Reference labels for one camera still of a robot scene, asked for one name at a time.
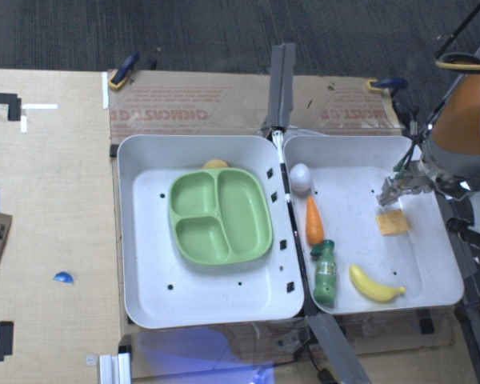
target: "white tape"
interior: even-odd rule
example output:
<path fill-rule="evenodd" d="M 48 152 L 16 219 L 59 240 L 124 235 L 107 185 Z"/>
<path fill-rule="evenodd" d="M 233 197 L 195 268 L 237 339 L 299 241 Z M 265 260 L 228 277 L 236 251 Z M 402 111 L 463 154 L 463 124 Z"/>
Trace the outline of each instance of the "white tape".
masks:
<path fill-rule="evenodd" d="M 24 110 L 57 110 L 58 104 L 23 104 Z"/>
<path fill-rule="evenodd" d="M 106 71 L 102 72 L 103 109 L 109 108 L 109 76 Z"/>
<path fill-rule="evenodd" d="M 22 115 L 22 119 L 20 120 L 19 127 L 22 134 L 24 134 L 26 132 L 26 115 Z"/>

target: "orange carrot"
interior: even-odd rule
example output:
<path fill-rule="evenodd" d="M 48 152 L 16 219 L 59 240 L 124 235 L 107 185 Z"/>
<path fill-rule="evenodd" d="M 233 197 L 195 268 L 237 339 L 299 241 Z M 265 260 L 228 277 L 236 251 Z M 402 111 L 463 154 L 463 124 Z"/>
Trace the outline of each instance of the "orange carrot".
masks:
<path fill-rule="evenodd" d="M 323 227 L 317 206 L 311 195 L 307 197 L 306 207 L 306 239 L 310 245 L 320 243 L 323 240 Z"/>

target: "blue plastic piece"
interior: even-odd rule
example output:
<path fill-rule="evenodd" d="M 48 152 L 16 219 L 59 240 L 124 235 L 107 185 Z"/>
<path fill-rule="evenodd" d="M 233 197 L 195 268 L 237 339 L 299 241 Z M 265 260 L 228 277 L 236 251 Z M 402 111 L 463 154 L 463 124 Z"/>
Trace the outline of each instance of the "blue plastic piece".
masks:
<path fill-rule="evenodd" d="M 409 82 L 404 78 L 394 77 L 394 78 L 383 78 L 377 81 L 370 82 L 372 88 L 389 88 L 396 90 L 403 90 L 407 88 Z"/>
<path fill-rule="evenodd" d="M 131 69 L 134 68 L 135 63 L 138 61 L 140 58 L 140 54 L 137 51 L 134 51 L 131 56 L 129 56 L 124 63 L 122 64 L 121 67 L 119 67 L 119 70 L 117 73 L 115 73 L 114 78 L 112 78 L 112 83 L 117 85 L 121 82 L 121 80 L 126 76 L 126 73 L 130 71 Z"/>
<path fill-rule="evenodd" d="M 67 272 L 58 272 L 54 276 L 54 280 L 56 280 L 57 282 L 63 282 L 63 283 L 73 283 L 73 276 L 71 276 Z"/>

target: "light wood surface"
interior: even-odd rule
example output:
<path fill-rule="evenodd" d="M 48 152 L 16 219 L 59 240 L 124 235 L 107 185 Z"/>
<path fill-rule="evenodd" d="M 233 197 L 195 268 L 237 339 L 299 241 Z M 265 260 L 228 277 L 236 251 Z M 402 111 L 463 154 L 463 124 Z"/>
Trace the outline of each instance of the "light wood surface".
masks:
<path fill-rule="evenodd" d="M 95 383 L 92 354 L 120 339 L 110 123 L 100 73 L 0 70 L 27 132 L 0 106 L 0 211 L 13 223 L 0 265 L 0 321 L 14 322 L 0 383 Z M 64 270 L 73 284 L 56 282 Z"/>

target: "yellow banana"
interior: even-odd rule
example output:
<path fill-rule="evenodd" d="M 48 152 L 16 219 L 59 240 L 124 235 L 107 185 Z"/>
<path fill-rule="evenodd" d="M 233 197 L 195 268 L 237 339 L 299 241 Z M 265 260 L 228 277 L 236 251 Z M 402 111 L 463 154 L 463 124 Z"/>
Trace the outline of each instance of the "yellow banana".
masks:
<path fill-rule="evenodd" d="M 404 293 L 406 288 L 404 286 L 392 287 L 382 285 L 374 282 L 365 272 L 363 272 L 359 266 L 351 264 L 349 267 L 349 276 L 352 284 L 363 294 L 377 300 L 378 302 L 388 302 L 394 296 L 400 293 Z"/>

